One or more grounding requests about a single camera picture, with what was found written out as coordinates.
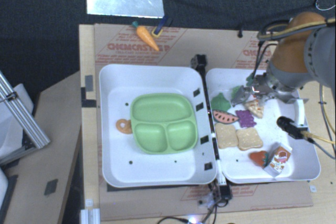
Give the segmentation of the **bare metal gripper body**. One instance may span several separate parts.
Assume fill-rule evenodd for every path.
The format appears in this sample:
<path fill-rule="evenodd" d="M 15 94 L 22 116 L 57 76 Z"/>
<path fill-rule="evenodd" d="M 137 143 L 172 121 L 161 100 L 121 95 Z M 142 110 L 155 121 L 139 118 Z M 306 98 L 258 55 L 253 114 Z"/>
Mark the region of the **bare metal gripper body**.
<path fill-rule="evenodd" d="M 253 95 L 258 99 L 279 99 L 289 101 L 291 99 L 291 88 L 282 84 L 273 74 L 263 73 L 256 75 L 251 84 Z"/>

